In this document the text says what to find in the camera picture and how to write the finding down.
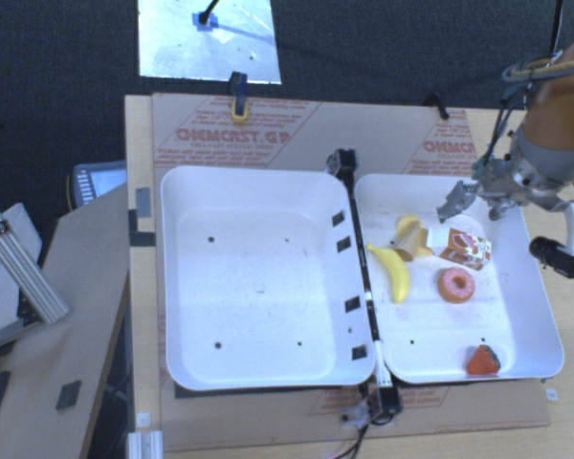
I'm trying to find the orange and white carton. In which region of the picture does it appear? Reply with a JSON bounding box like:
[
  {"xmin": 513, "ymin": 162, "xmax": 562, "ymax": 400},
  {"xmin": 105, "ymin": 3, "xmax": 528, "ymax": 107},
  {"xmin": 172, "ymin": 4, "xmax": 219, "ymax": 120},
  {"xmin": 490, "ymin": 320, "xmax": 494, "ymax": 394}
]
[{"xmin": 425, "ymin": 227, "xmax": 494, "ymax": 272}]

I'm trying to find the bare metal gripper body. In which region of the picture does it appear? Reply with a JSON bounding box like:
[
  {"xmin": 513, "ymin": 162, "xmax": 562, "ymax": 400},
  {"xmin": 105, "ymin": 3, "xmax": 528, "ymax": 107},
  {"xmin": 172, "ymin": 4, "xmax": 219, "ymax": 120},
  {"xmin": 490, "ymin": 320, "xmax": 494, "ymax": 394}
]
[{"xmin": 475, "ymin": 157, "xmax": 562, "ymax": 207}]

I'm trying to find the yellow peeled banana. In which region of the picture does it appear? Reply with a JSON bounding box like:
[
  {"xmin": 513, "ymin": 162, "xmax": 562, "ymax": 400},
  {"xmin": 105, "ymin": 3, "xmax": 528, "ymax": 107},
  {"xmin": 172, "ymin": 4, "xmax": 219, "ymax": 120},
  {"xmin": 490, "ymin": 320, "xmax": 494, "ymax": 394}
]
[{"xmin": 389, "ymin": 214, "xmax": 434, "ymax": 263}]

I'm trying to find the brown cardboard board red print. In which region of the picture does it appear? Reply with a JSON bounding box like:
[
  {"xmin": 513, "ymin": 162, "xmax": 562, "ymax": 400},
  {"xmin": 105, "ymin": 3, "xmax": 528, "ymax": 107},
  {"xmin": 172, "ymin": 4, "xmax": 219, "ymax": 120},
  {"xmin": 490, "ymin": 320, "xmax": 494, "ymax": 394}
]
[{"xmin": 151, "ymin": 92, "xmax": 552, "ymax": 453}]

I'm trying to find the white plastic tray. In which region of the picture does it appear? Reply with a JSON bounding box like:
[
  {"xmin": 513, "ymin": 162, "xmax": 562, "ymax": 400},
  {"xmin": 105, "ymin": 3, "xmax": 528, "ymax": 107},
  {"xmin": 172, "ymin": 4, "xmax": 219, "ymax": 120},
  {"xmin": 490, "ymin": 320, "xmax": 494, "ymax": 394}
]
[
  {"xmin": 160, "ymin": 164, "xmax": 378, "ymax": 392},
  {"xmin": 353, "ymin": 173, "xmax": 566, "ymax": 385}
]

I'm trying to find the red strawberry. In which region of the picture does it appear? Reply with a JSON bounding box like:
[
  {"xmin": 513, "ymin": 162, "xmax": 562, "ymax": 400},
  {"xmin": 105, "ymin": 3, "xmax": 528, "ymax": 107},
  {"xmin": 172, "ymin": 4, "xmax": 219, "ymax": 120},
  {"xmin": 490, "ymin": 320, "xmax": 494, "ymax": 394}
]
[{"xmin": 465, "ymin": 344, "xmax": 502, "ymax": 377}]

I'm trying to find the thin black and white rod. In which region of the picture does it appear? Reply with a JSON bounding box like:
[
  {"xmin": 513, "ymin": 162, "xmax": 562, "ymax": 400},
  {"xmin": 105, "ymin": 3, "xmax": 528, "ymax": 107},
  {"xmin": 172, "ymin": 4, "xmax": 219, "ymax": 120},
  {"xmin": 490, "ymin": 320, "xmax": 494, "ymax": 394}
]
[{"xmin": 342, "ymin": 172, "xmax": 394, "ymax": 391}]

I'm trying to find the black cylinder on white bracket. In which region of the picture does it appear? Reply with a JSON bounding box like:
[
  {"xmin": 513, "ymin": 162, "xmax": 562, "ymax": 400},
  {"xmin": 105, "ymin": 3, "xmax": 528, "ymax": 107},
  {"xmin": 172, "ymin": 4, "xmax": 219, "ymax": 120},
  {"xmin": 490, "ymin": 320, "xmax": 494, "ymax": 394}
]
[{"xmin": 528, "ymin": 201, "xmax": 574, "ymax": 280}]

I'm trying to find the pink doughnut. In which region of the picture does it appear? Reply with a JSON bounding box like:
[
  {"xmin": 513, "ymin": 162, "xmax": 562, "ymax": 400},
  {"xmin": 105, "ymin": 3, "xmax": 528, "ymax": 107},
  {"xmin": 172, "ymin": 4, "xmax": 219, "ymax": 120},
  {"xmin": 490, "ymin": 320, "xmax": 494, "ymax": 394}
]
[{"xmin": 436, "ymin": 267, "xmax": 476, "ymax": 305}]

